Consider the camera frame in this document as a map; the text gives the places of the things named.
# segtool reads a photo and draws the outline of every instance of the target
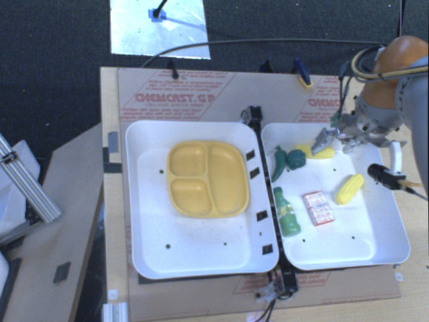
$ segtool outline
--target green bottle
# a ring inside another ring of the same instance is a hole
[[[280,229],[284,237],[293,236],[301,232],[301,227],[296,221],[294,209],[283,197],[281,187],[274,188],[275,207],[279,219]]]

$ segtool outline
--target red and white box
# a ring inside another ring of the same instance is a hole
[[[322,191],[307,193],[302,198],[314,225],[325,224],[335,220]]]

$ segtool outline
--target yellow corn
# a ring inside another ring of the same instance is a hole
[[[315,155],[311,154],[311,147],[308,144],[300,144],[299,146],[296,146],[295,149],[303,151],[306,155],[306,158],[314,158],[317,160],[324,158],[332,158],[335,155],[335,150],[332,147],[326,147]]]
[[[337,204],[347,204],[362,187],[365,179],[362,174],[353,175],[336,194],[335,201]]]

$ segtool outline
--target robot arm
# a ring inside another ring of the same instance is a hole
[[[355,110],[337,116],[334,129],[322,130],[312,151],[321,151],[334,138],[345,145],[346,153],[359,144],[388,147],[392,142],[386,135],[404,123],[412,131],[414,156],[428,194],[428,44],[412,36],[394,39],[379,51],[371,73],[359,68],[365,52],[351,63],[357,79],[366,82]]]

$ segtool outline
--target yellow plate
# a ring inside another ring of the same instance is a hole
[[[249,204],[249,182],[236,147],[216,141],[182,142],[167,159],[173,206],[190,217],[232,217]]]

